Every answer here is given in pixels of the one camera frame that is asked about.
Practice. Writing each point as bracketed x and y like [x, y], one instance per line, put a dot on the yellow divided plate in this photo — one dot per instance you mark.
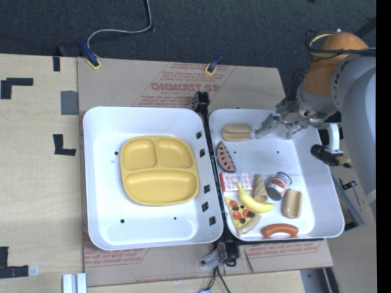
[159, 179]

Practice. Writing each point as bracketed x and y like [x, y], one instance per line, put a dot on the orange sausage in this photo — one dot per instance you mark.
[279, 230]

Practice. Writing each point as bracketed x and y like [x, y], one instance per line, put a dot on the tan hot dog bun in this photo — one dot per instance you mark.
[236, 132]
[292, 204]

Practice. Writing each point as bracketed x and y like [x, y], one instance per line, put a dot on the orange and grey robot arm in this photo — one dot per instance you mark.
[351, 81]

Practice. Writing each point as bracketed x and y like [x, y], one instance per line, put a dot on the red and white packet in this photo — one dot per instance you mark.
[230, 182]

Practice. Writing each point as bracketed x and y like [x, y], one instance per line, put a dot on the yellow pizza slice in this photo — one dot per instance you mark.
[241, 217]

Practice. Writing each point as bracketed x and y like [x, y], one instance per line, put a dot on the black cylinder on white bracket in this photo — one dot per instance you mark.
[327, 155]

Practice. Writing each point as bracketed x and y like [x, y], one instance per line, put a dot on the brown cardboard board red print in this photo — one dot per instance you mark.
[128, 84]

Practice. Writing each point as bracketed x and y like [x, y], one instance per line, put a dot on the red watermelon slice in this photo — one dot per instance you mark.
[225, 159]

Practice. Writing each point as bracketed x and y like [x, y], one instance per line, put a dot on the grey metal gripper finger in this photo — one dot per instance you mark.
[265, 128]
[290, 130]

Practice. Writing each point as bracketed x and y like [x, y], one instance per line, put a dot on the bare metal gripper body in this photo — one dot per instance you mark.
[301, 114]

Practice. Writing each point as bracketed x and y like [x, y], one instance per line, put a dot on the white plastic tray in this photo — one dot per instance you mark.
[284, 157]
[104, 194]

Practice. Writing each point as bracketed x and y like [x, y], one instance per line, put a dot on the yellow banana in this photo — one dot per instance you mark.
[253, 204]

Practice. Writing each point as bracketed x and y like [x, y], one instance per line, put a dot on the thin black rod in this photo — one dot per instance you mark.
[211, 151]

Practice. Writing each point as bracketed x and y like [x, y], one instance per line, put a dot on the tan ice cream cone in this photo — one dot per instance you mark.
[260, 189]

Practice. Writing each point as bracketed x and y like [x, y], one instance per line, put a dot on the red and white can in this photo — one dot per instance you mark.
[279, 184]

